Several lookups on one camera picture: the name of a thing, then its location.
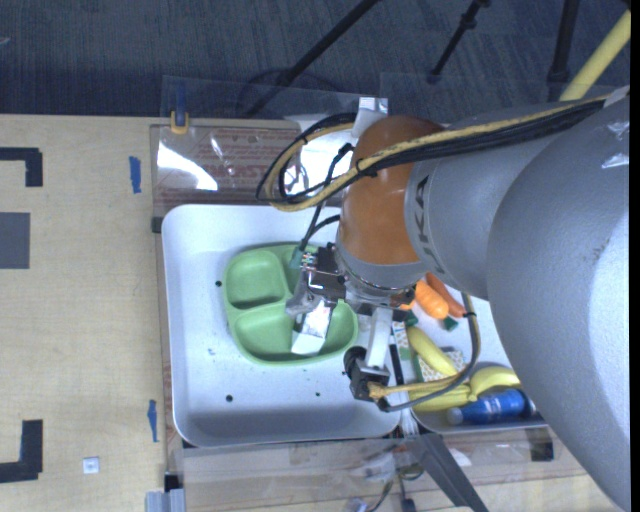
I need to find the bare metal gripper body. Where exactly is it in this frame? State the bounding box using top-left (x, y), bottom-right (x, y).
top-left (299, 242), bottom-right (419, 317)

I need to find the white and silver packet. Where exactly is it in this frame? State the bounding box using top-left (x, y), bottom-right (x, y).
top-left (290, 302), bottom-right (335, 357)

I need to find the green divided plate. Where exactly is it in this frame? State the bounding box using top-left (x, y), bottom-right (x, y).
top-left (221, 242), bottom-right (360, 368)

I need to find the white and green carton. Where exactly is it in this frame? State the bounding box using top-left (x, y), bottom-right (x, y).
top-left (391, 321), bottom-right (417, 374)

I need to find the orange carrot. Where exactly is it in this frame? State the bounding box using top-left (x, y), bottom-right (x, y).
top-left (403, 278), bottom-right (451, 326)
top-left (425, 271), bottom-right (469, 332)

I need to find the yellow banana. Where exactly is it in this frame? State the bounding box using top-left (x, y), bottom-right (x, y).
top-left (408, 365), bottom-right (523, 414)
top-left (405, 325), bottom-right (460, 379)

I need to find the yellow and white patterned packet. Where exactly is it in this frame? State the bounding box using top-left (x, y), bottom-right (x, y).
top-left (415, 348), bottom-right (469, 384)

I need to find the blue bottle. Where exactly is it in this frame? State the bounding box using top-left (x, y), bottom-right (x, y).
top-left (445, 388), bottom-right (537, 427)

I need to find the black cylinder on white bracket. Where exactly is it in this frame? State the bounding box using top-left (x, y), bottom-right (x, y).
top-left (342, 306), bottom-right (395, 403)

